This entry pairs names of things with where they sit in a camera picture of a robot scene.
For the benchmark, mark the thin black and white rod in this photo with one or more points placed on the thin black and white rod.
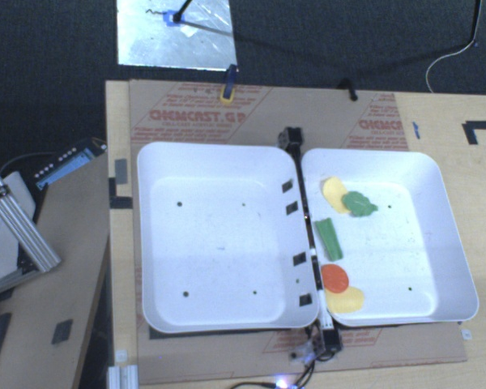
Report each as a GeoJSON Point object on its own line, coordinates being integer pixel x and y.
{"type": "Point", "coordinates": [308, 225]}

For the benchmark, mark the yellow round toy slice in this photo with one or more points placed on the yellow round toy slice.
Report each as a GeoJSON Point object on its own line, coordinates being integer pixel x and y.
{"type": "Point", "coordinates": [346, 301]}

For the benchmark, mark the orange round toy slice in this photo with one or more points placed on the orange round toy slice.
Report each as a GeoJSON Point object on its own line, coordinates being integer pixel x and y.
{"type": "Point", "coordinates": [334, 278]}

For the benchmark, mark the yellow oval toy slice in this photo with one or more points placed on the yellow oval toy slice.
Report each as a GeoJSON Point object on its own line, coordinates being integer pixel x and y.
{"type": "Point", "coordinates": [333, 193]}

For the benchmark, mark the green toy lettuce leaf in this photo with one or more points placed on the green toy lettuce leaf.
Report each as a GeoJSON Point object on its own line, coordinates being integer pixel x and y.
{"type": "Point", "coordinates": [358, 203]}

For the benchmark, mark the green rectangular toy piece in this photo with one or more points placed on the green rectangular toy piece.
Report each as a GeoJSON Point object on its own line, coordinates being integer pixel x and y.
{"type": "Point", "coordinates": [329, 237]}

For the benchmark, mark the white plastic tray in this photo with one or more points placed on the white plastic tray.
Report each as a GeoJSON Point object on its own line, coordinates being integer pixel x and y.
{"type": "Point", "coordinates": [409, 249]}
{"type": "Point", "coordinates": [218, 237]}

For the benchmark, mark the brown cardboard board red print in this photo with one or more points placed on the brown cardboard board red print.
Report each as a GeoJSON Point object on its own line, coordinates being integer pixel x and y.
{"type": "Point", "coordinates": [247, 112]}

